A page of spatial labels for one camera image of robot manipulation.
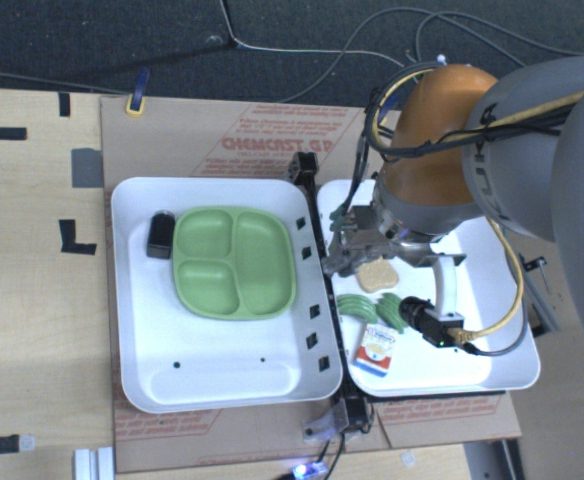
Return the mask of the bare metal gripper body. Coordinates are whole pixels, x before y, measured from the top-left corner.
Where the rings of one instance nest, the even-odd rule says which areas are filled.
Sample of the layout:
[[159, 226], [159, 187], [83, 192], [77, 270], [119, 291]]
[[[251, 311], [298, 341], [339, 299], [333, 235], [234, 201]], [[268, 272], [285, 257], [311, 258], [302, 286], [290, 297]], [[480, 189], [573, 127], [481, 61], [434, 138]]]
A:
[[352, 206], [344, 220], [344, 249], [357, 265], [399, 258], [413, 267], [426, 266], [434, 255], [432, 244], [444, 236], [410, 226], [379, 206]]

